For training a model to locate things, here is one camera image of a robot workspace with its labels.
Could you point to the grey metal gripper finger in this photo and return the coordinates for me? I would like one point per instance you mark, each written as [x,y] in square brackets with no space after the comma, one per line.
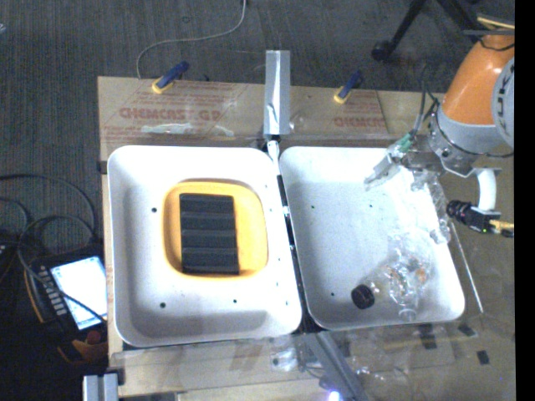
[386,177]
[378,170]

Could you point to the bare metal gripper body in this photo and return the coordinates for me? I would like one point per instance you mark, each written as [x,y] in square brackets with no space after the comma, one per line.
[426,157]

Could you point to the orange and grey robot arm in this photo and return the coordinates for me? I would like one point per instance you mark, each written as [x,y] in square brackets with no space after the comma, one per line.
[472,86]

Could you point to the white plastic tray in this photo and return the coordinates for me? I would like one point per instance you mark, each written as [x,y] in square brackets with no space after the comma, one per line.
[138,240]
[334,240]

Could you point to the clear plastic bottle black cap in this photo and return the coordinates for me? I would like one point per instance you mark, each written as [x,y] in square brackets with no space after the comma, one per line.
[363,297]

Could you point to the yellow plate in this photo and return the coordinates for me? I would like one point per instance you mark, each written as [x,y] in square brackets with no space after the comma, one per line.
[253,232]

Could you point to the black ribbed foam block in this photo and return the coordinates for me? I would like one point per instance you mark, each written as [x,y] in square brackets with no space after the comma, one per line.
[209,234]

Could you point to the brown cardboard board red print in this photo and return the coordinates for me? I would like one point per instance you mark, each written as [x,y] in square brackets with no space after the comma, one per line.
[184,111]

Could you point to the black cylinder on white bracket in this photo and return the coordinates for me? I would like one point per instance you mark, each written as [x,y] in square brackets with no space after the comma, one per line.
[487,188]

